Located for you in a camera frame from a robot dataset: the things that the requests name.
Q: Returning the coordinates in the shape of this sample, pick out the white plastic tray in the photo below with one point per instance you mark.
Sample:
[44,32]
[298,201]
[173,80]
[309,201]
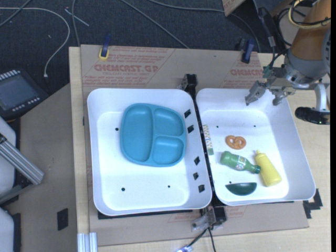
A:
[110,146]
[286,146]

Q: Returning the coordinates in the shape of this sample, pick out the blue divided plate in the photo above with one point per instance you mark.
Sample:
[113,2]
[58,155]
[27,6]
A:
[152,134]

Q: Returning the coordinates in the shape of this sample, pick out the small printed carton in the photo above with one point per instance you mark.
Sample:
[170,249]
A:
[208,140]

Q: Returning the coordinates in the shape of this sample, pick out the green bottle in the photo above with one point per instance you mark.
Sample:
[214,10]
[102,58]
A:
[236,162]

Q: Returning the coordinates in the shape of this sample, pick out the brown cardboard board red print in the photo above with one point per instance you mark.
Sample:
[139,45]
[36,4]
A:
[162,62]

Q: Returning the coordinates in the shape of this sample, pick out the dark green bowl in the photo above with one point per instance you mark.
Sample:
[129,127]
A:
[241,189]

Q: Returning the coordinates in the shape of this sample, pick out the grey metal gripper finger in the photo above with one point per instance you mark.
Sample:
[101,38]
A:
[254,93]
[278,96]

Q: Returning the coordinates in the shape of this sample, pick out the orange pretzel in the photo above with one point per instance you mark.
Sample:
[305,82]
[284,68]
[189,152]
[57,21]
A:
[235,142]

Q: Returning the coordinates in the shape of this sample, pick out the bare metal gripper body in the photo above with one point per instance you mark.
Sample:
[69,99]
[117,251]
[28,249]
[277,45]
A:
[288,79]

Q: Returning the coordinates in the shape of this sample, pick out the thin black and white rod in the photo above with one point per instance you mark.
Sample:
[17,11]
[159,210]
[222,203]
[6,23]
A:
[201,125]

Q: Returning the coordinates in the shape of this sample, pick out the yellow squeeze bottle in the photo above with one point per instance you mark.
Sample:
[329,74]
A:
[267,169]

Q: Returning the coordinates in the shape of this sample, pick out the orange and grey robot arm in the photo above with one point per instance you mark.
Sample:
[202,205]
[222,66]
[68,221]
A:
[312,35]

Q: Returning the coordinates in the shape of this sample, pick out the black cylinder on white bracket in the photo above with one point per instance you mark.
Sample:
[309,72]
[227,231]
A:
[313,111]

